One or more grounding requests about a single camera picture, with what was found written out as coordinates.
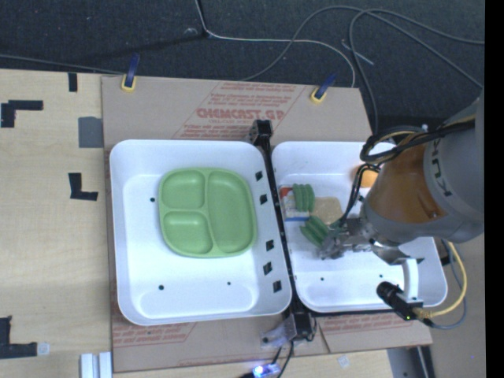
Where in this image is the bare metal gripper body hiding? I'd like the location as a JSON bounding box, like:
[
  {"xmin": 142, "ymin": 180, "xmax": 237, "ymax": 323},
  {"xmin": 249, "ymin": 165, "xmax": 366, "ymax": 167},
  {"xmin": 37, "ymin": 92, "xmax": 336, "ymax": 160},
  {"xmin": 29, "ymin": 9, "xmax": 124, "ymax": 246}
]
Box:
[{"xmin": 339, "ymin": 217, "xmax": 395, "ymax": 258}]

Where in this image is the green pea pod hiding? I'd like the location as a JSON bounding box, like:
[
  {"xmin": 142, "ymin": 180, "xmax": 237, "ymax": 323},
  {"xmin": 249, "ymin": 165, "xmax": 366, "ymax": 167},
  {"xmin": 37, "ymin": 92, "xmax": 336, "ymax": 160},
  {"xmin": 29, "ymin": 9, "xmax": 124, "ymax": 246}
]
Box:
[
  {"xmin": 299, "ymin": 214, "xmax": 330, "ymax": 247},
  {"xmin": 291, "ymin": 183, "xmax": 317, "ymax": 213}
]

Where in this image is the tan bread slice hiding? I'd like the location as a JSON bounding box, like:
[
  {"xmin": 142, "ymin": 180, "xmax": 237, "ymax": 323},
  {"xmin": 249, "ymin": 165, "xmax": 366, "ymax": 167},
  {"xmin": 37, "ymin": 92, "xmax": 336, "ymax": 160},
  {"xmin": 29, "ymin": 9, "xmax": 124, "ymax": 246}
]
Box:
[{"xmin": 312, "ymin": 195, "xmax": 343, "ymax": 225}]

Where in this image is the white plastic tray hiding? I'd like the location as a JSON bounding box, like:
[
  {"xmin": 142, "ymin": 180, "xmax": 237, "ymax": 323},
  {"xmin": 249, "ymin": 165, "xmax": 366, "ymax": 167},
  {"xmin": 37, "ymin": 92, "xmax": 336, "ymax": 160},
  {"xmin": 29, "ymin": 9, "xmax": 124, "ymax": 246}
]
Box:
[
  {"xmin": 109, "ymin": 139, "xmax": 293, "ymax": 327},
  {"xmin": 270, "ymin": 140, "xmax": 449, "ymax": 314}
]

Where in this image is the white red and blue carton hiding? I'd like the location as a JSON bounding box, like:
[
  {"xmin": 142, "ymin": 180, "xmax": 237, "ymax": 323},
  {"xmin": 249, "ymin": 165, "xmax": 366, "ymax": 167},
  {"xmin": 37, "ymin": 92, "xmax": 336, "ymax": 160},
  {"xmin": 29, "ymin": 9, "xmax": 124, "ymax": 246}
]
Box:
[{"xmin": 278, "ymin": 184, "xmax": 311, "ymax": 224}]

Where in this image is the thin black rod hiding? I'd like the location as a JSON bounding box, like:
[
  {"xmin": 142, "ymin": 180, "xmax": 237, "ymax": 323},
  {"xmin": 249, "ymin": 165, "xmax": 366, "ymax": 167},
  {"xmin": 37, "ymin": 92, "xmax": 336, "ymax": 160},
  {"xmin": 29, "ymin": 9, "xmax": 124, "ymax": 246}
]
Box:
[{"xmin": 259, "ymin": 139, "xmax": 302, "ymax": 317}]

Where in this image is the orange round toy food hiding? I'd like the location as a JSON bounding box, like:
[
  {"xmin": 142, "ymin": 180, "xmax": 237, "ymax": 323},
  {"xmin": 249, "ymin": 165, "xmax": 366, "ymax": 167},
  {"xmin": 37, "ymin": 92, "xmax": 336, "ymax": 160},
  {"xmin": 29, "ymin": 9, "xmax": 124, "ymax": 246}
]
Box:
[{"xmin": 355, "ymin": 164, "xmax": 380, "ymax": 189}]

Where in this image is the green divided plate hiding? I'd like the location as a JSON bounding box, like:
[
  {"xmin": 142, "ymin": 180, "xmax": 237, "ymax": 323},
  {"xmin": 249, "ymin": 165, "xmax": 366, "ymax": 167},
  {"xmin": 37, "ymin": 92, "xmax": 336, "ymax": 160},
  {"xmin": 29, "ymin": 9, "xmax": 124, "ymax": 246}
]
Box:
[{"xmin": 157, "ymin": 167, "xmax": 258, "ymax": 259}]

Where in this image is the brown cardboard board red print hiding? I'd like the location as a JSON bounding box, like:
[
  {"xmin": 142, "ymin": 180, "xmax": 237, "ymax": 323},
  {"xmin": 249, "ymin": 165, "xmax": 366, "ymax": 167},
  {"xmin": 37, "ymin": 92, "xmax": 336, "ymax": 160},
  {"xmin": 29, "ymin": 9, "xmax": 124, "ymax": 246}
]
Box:
[{"xmin": 100, "ymin": 75, "xmax": 434, "ymax": 373}]

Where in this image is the black cylinder on white bracket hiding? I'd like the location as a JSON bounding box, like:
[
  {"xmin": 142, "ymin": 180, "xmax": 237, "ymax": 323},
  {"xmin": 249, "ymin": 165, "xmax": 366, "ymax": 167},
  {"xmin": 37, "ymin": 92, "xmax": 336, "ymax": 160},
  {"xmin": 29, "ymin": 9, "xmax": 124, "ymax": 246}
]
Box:
[{"xmin": 376, "ymin": 256, "xmax": 425, "ymax": 322}]

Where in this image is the black block with thin wires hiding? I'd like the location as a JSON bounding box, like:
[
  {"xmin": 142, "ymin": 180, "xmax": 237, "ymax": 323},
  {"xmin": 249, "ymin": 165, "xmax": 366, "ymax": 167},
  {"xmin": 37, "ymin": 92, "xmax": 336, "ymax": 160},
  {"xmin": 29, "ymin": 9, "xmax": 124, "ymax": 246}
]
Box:
[
  {"xmin": 290, "ymin": 309, "xmax": 317, "ymax": 340},
  {"xmin": 250, "ymin": 119, "xmax": 274, "ymax": 146}
]

